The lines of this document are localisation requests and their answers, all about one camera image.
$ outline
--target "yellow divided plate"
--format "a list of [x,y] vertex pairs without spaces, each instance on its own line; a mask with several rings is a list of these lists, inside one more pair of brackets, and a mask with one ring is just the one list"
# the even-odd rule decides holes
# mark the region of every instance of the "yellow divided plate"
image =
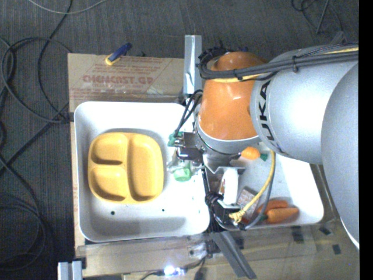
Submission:
[[101,200],[134,204],[155,199],[163,189],[158,143],[143,134],[112,132],[96,137],[88,155],[88,182]]

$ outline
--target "yellow rope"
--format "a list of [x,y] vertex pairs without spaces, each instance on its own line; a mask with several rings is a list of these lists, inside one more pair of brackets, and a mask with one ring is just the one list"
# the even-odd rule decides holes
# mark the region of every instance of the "yellow rope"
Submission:
[[236,223],[241,222],[241,219],[245,215],[246,211],[256,202],[256,200],[258,200],[263,195],[264,191],[267,189],[269,183],[271,182],[272,177],[273,177],[273,173],[275,172],[275,164],[276,164],[276,157],[275,156],[276,155],[275,155],[275,152],[272,151],[272,150],[270,151],[270,153],[271,153],[271,156],[272,156],[272,164],[270,166],[270,171],[269,171],[269,175],[268,175],[268,178],[267,178],[266,182],[264,183],[261,190],[257,193],[257,195],[254,196],[254,198],[251,199],[251,201],[249,203],[247,203],[244,206],[243,209],[241,209],[238,212],[233,212],[233,213],[229,214],[229,218],[234,219],[234,222],[236,222]]

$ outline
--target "light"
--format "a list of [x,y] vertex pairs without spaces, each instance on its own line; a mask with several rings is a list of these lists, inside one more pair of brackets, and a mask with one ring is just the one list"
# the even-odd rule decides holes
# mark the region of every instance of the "light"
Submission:
[[171,276],[184,276],[185,275],[185,270],[182,268],[174,268],[172,265],[168,265],[163,269],[164,275],[166,277],[171,277]]

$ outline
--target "white cable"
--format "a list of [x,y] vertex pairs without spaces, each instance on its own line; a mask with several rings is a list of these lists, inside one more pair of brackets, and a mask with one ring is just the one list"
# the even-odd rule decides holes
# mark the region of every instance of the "white cable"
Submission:
[[82,10],[77,10],[77,11],[74,11],[74,12],[58,12],[58,11],[54,11],[52,9],[46,8],[46,7],[42,6],[42,5],[34,2],[33,0],[28,0],[28,1],[30,1],[32,4],[38,6],[39,8],[44,9],[45,11],[49,11],[49,12],[52,12],[52,13],[59,13],[60,15],[75,15],[77,13],[82,13],[82,12],[88,11],[89,9],[92,9],[92,8],[96,7],[97,5],[99,5],[99,4],[103,3],[103,2],[109,1],[109,0],[98,1],[97,3],[91,5],[90,7],[84,8]]

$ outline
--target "carrot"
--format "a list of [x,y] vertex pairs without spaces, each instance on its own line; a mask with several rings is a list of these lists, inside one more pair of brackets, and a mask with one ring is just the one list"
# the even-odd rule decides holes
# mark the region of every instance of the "carrot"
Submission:
[[[262,208],[263,208],[264,204],[262,204],[257,210],[256,212],[257,213],[260,213],[262,211]],[[266,207],[266,210],[264,211],[265,214],[268,213],[269,210],[273,209],[273,208],[287,208],[289,206],[289,204],[287,203],[286,200],[282,200],[282,199],[272,199],[270,201],[268,201],[268,204],[267,204],[267,207]]]
[[261,156],[261,153],[257,148],[248,146],[241,152],[241,156],[249,160],[255,160]]
[[280,223],[297,213],[298,208],[273,208],[268,211],[266,221],[270,224]]

